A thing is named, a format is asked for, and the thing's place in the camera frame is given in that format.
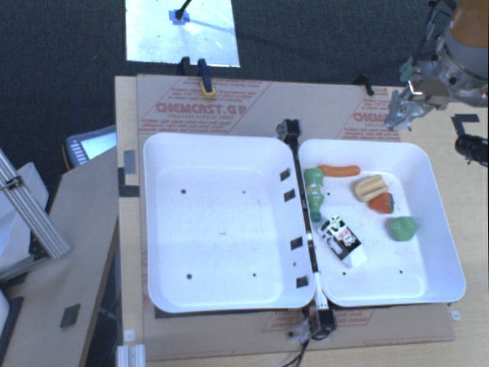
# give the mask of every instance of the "brown cylinder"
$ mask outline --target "brown cylinder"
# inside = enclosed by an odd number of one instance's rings
[[[489,0],[460,0],[450,22],[455,40],[470,47],[489,45]]]

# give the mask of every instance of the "green bottle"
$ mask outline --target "green bottle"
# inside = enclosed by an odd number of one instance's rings
[[[304,183],[306,184],[307,205],[313,222],[321,221],[319,208],[324,201],[322,194],[322,178],[324,174],[320,168],[307,168],[304,170]]]

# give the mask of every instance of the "screen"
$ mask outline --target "screen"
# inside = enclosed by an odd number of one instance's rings
[[[89,159],[93,159],[95,156],[99,156],[112,147],[115,147],[117,145],[117,135],[115,132],[112,132],[94,138],[87,138],[86,140],[82,140],[81,144]]]

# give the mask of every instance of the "wooden table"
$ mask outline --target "wooden table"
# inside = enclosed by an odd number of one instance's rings
[[[304,84],[287,84],[304,90]],[[348,87],[345,87],[345,99]],[[134,77],[116,80],[117,124],[119,133],[118,166],[124,166],[124,148],[133,148],[138,141],[137,82]],[[451,104],[445,111],[429,113],[413,123],[413,131],[400,132],[401,141],[419,145],[428,155],[438,184],[445,212],[465,274],[465,296],[450,307],[455,320],[455,341],[442,343],[403,344],[356,349],[330,349],[307,352],[302,366],[434,366],[485,365],[489,359],[489,294],[487,257],[487,168],[467,165],[455,152],[457,138],[451,117],[454,114],[478,114],[481,122],[465,124],[466,132],[487,136],[487,110],[462,104]],[[136,171],[125,175],[125,184],[138,185]],[[122,197],[120,208],[122,319],[125,330],[131,329],[134,338],[125,344],[144,343],[141,300],[141,234],[139,232],[139,203]],[[276,366],[293,357],[292,353],[271,353],[250,356],[212,357],[204,359],[148,362],[156,366]]]

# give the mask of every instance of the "white container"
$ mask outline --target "white container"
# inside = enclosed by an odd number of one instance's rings
[[[157,307],[181,313],[309,303],[315,286],[283,142],[153,135],[144,173],[148,287]],[[302,245],[291,248],[296,239]]]
[[[161,310],[298,308],[315,285],[291,150],[275,138],[160,133],[144,145],[148,287]],[[345,307],[449,302],[465,279],[426,154],[404,143],[310,140],[303,168],[357,164],[325,177],[323,217],[340,215],[368,260],[346,268],[314,232],[322,289]],[[392,215],[358,201],[355,181],[381,174]],[[395,241],[388,219],[419,230]]]

